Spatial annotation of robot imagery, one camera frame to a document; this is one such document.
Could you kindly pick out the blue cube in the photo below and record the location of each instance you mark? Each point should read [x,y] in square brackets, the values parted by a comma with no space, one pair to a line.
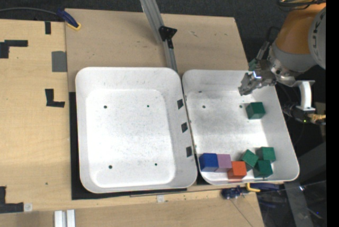
[208,162]

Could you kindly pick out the green cube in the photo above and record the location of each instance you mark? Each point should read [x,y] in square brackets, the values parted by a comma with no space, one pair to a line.
[249,158]
[267,153]
[263,169]
[255,110]

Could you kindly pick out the black cylinder on white bracket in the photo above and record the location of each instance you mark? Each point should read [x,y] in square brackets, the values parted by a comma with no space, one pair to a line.
[305,96]

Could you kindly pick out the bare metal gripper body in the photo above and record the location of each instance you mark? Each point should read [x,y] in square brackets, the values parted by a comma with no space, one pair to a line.
[275,75]

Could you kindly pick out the orange cube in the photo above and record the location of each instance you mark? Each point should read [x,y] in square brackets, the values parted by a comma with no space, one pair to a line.
[237,169]

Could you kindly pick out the pale wood board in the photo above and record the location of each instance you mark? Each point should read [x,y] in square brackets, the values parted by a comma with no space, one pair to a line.
[111,40]

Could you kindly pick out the purple cube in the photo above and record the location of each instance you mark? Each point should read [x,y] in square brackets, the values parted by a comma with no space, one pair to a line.
[224,161]

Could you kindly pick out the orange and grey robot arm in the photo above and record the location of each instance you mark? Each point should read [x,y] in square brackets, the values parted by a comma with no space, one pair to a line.
[296,32]

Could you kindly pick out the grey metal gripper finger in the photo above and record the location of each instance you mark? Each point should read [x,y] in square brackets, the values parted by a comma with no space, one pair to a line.
[254,86]
[244,86]

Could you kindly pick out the white plastic tray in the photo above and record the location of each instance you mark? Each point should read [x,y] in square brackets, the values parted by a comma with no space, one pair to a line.
[132,130]
[225,127]

